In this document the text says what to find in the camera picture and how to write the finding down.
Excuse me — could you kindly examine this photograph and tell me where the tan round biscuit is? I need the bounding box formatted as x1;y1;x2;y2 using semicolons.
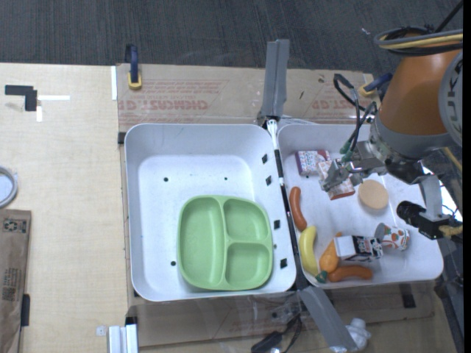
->
358;179;389;210

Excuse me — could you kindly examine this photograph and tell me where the white purple patterned carton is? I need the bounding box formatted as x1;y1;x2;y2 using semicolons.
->
294;149;331;177

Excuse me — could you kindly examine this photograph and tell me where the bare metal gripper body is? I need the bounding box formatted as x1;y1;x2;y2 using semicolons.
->
347;139;404;179

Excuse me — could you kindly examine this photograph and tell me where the brown paper packet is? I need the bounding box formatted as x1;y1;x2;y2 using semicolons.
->
0;208;32;353

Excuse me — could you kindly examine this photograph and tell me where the black cylinder on white bracket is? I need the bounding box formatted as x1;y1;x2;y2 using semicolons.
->
396;174;454;240

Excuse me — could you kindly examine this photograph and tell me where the green divided plate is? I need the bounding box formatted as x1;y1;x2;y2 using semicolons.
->
177;195;275;291

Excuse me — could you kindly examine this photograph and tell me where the brown cardboard board red print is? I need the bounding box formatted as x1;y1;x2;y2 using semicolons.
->
116;63;448;347

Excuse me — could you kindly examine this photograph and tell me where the orange and white carton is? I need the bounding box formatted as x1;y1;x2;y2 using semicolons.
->
317;160;356;201

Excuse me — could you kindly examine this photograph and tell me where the orange carrot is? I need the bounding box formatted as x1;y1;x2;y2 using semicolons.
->
315;232;344;284

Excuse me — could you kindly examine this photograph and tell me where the yellow banana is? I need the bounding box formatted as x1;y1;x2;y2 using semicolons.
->
298;225;320;277

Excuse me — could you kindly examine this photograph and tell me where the red-brown sausage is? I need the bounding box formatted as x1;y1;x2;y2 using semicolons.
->
288;186;308;232

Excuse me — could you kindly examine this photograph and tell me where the orange sausage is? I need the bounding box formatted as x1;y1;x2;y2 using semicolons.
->
327;265;374;283

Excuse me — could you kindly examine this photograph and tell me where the black and white carton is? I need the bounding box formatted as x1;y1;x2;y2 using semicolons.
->
333;235;384;263

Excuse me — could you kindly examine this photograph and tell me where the white crumpled paper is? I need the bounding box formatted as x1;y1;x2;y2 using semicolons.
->
330;318;372;353

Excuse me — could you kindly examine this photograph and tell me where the white plastic tray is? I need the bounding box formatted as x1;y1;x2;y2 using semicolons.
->
124;123;297;303
276;123;445;290

